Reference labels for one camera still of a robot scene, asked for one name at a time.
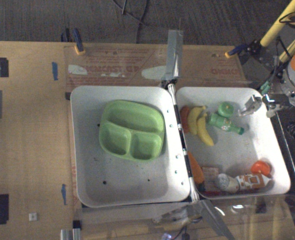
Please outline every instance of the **banana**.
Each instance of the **banana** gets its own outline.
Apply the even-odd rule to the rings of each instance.
[[[189,132],[193,135],[198,134],[197,119],[201,112],[205,110],[205,106],[195,106],[187,115],[187,125]]]
[[[206,128],[206,117],[205,116],[200,117],[196,122],[196,126],[197,126],[197,135],[199,136],[201,141],[203,141],[208,146],[214,146],[213,139],[209,135]]]

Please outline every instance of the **gray floor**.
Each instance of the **gray floor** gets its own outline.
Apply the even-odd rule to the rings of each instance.
[[[138,19],[146,4],[137,35],[138,21],[112,0],[0,0],[0,41],[59,42],[78,28],[84,42],[162,44],[180,25],[184,44],[239,45],[261,38],[290,1],[128,0]]]

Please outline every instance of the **blue tape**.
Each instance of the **blue tape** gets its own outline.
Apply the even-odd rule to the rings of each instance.
[[[54,81],[59,80],[58,79],[58,75],[59,75],[59,72],[58,72],[58,64],[55,63],[55,62],[52,62],[52,73],[53,73]]]

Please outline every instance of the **green round object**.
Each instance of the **green round object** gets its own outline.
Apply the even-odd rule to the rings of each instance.
[[[217,113],[221,117],[230,118],[231,116],[233,116],[233,112],[234,112],[234,107],[228,102],[222,102],[218,106]]]

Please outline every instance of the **divided green dish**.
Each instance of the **divided green dish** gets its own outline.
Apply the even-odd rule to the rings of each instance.
[[[162,114],[147,105],[114,100],[104,108],[99,143],[104,151],[132,161],[150,161],[162,150],[165,123]]]

